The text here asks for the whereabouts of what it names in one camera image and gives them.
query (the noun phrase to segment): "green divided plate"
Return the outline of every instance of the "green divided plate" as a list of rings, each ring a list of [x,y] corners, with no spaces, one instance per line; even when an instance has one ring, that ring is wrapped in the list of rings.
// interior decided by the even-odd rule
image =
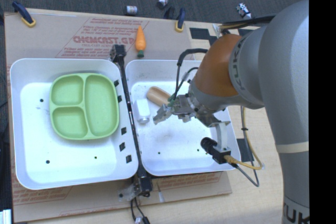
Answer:
[[[102,138],[119,125],[118,97],[113,82],[97,73],[75,73],[57,78],[49,96],[55,132],[71,140]]]

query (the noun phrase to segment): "blue clamp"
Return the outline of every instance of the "blue clamp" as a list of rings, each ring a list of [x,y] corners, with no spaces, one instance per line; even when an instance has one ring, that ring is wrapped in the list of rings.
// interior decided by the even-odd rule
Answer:
[[[175,23],[175,30],[179,33],[181,33],[184,29],[184,17],[185,17],[185,8],[180,9],[180,14],[176,18],[176,23]]]
[[[175,8],[173,6],[169,7],[169,9],[167,9],[167,11],[164,13],[163,18],[172,20],[174,16],[174,11]]]
[[[13,1],[12,6],[16,12],[19,12],[22,16],[21,20],[29,27],[36,25],[36,21],[30,16],[27,9],[18,1]]]

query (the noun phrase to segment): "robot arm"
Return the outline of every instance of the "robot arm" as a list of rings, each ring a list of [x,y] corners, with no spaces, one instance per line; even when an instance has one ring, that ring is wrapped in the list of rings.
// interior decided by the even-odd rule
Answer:
[[[309,223],[309,1],[295,3],[264,27],[227,34],[208,50],[188,94],[154,117],[194,116],[206,126],[230,105],[265,107],[284,177],[282,223]]]

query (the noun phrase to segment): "orange carrot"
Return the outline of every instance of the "orange carrot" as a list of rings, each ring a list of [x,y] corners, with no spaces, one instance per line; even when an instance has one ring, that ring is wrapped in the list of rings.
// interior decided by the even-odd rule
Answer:
[[[138,33],[135,39],[135,48],[138,50],[138,57],[139,58],[144,57],[143,51],[146,48],[146,39],[141,25],[138,27]]]

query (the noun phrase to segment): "small metal object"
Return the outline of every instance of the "small metal object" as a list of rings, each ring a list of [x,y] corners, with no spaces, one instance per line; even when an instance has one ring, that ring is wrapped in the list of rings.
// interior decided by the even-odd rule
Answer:
[[[133,116],[140,124],[149,122],[151,112],[149,110],[148,101],[146,98],[137,99],[133,104]]]
[[[159,0],[157,2],[157,7],[163,9],[168,4],[168,0]]]
[[[244,3],[239,3],[236,10],[243,19],[251,19],[251,13],[248,11]]]
[[[135,16],[138,13],[138,7],[136,6],[125,6],[124,14]]]

